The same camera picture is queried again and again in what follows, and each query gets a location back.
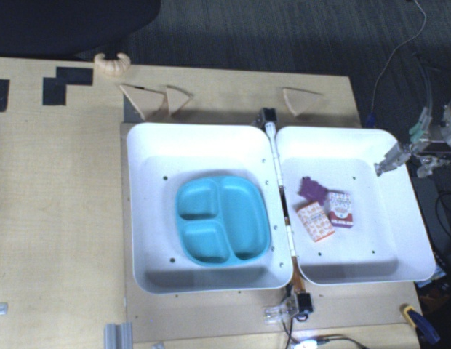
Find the wooden surface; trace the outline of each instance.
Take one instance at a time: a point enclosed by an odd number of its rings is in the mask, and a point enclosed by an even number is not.
[[[343,77],[132,66],[121,79],[95,73],[91,87],[68,86],[67,106],[43,106],[43,77],[54,77],[57,65],[92,67],[0,58],[0,79],[11,81],[8,108],[0,113],[0,302],[9,303],[8,314],[0,316],[0,349],[102,348],[104,325],[126,320],[121,83],[158,91],[170,85],[193,95],[178,116],[171,119],[161,113],[160,121],[248,124],[267,106],[276,107],[281,125],[359,126],[350,83]],[[293,119],[282,87],[322,93],[324,102],[307,116]],[[298,329],[320,329],[330,318],[337,327],[331,333],[353,335],[371,348],[418,348],[414,331],[401,323],[399,313],[400,301],[418,307],[411,283],[324,287],[322,293],[317,286],[308,289],[318,295],[315,306],[320,313],[308,322],[314,326]],[[241,300],[231,298],[256,320],[264,301],[253,292],[242,295]],[[195,324],[195,318],[204,318],[201,307],[192,306],[187,295],[180,301],[184,322]],[[162,312],[164,319],[168,310]],[[228,326],[231,315],[226,313],[209,326]],[[365,326],[373,321],[385,325]],[[168,324],[162,337],[174,337],[168,333],[176,330]],[[165,345],[277,349],[284,340],[282,333],[266,333]]]

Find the blue handle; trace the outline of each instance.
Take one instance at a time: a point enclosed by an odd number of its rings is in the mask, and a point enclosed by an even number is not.
[[[415,322],[416,327],[424,334],[424,337],[428,340],[429,344],[436,344],[441,339],[436,330],[429,321],[414,310],[409,310],[408,315]]]

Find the small white square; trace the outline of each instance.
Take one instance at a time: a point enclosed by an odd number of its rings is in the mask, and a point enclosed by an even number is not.
[[[9,305],[7,304],[7,302],[0,302],[0,316],[5,316],[8,309]]]

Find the gray wire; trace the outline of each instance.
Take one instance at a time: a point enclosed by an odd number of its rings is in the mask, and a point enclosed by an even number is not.
[[[389,58],[387,59],[386,65],[384,66],[383,70],[380,72],[378,78],[376,79],[376,82],[374,84],[374,89],[372,91],[372,100],[371,100],[371,113],[374,111],[374,104],[375,104],[375,98],[376,98],[376,92],[378,90],[378,84],[380,81],[380,78],[383,77],[384,73],[387,70],[387,67],[390,65],[391,61],[392,61],[392,57],[395,55],[396,51],[398,49],[400,49],[401,47],[403,47],[405,44],[410,43],[412,40],[415,40],[417,37],[419,37],[419,35],[423,32],[425,26],[426,26],[426,12],[423,10],[423,8],[421,7],[421,5],[418,3],[418,0],[413,0],[416,4],[416,6],[418,7],[418,9],[421,11],[421,13],[423,13],[424,19],[423,19],[423,24],[421,25],[420,30],[411,38],[409,38],[408,40],[405,40],[404,42],[402,42],[401,44],[397,45],[397,47],[392,51],[391,55],[389,56]]]

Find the black cushion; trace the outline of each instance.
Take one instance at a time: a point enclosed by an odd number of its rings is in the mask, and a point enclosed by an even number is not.
[[[0,0],[0,55],[71,55],[150,23],[160,0]]]

